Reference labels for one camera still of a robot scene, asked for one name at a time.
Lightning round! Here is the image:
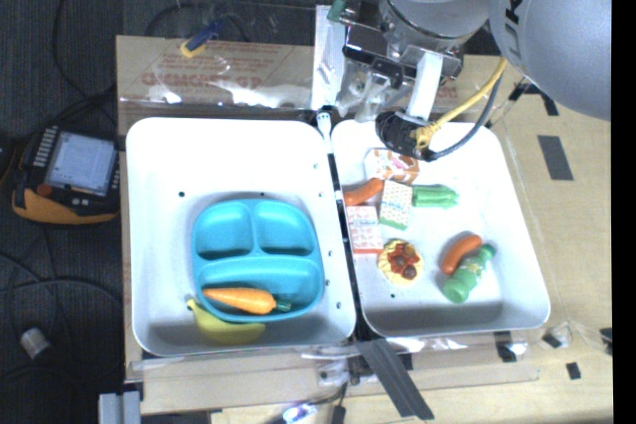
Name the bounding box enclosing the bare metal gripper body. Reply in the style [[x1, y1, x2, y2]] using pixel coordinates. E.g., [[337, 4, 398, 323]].
[[340, 0, 464, 89]]

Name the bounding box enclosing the thin black and white rod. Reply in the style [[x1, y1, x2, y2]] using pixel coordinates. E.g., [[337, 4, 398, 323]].
[[315, 110, 370, 343]]

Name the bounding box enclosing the white carton with orange print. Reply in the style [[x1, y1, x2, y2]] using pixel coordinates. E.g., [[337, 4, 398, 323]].
[[363, 147, 421, 187]]

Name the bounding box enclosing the orange sausage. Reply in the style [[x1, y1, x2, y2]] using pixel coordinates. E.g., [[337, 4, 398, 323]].
[[342, 177, 386, 208], [439, 232, 484, 276]]

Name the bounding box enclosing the white carton with green edge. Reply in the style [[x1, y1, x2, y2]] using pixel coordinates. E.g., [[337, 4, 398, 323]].
[[378, 179, 415, 232]]

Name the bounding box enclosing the green vegetable bundle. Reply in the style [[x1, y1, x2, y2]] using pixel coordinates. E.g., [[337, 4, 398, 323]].
[[410, 183, 460, 211]]

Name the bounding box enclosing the white carton with red print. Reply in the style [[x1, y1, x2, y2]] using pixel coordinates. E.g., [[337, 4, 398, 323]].
[[344, 204, 386, 256]]

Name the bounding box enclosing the blue divided plate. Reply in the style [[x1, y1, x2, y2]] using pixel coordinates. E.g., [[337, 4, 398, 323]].
[[190, 199, 327, 325]]

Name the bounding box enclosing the green plastic bottle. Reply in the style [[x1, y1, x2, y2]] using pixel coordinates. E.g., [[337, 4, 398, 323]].
[[440, 243, 498, 306]]

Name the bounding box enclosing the white plastic tray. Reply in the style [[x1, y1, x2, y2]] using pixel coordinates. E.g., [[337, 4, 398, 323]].
[[124, 115, 359, 358], [329, 117, 553, 340]]

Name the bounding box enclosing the orange carrot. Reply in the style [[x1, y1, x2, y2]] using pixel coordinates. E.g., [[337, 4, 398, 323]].
[[202, 286, 293, 317]]

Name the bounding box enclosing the yellow banana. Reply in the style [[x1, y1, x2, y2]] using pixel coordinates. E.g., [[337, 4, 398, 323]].
[[185, 296, 267, 347]]

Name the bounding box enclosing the small grey metal cylinder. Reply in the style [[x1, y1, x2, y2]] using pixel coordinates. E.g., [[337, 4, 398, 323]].
[[19, 326, 54, 360]]

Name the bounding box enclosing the black cylinder on white bracket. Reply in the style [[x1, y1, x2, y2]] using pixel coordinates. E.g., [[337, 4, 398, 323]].
[[374, 51, 444, 162]]

